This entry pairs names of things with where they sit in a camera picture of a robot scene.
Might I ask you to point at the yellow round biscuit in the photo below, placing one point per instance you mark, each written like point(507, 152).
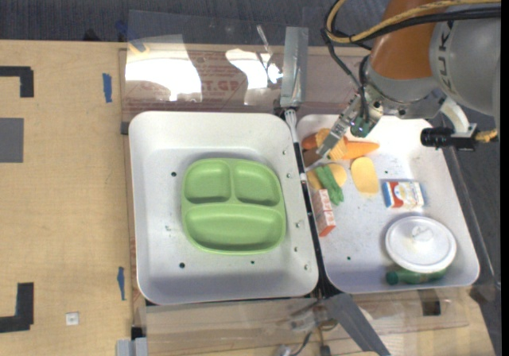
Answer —
point(340, 173)

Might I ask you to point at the thin black and white rod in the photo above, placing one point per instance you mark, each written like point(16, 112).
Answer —
point(304, 179)

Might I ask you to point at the white blue red carton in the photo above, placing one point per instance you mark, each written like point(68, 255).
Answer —
point(403, 194)

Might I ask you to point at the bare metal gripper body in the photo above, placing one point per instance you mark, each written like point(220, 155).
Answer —
point(364, 110)

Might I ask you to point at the green bottle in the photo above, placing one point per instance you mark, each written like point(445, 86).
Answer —
point(401, 277)

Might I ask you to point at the black cylinder on white bracket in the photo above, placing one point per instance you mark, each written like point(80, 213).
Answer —
point(441, 137)

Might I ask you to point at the yellow corn cob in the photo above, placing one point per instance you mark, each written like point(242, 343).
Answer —
point(339, 151)

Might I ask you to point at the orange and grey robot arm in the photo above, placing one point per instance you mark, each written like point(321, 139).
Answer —
point(413, 48)

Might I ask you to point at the brown toy food piece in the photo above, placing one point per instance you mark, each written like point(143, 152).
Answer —
point(311, 156)

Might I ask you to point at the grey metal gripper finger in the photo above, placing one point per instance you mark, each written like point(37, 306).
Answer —
point(332, 140)

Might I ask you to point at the orange carrot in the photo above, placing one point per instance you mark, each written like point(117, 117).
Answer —
point(362, 149)

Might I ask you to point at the yellow oval bread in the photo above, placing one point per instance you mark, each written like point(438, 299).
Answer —
point(364, 175)

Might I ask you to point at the green divided plate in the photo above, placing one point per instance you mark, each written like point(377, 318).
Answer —
point(232, 223)

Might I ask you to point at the orange sausage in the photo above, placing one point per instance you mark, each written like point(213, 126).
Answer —
point(308, 142)

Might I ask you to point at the white plastic tray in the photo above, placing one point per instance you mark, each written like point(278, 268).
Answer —
point(159, 207)
point(366, 235)

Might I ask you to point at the green asparagus bundle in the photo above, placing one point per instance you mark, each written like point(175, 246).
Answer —
point(332, 185)

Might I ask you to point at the orange carton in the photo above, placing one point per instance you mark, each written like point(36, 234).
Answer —
point(324, 213)

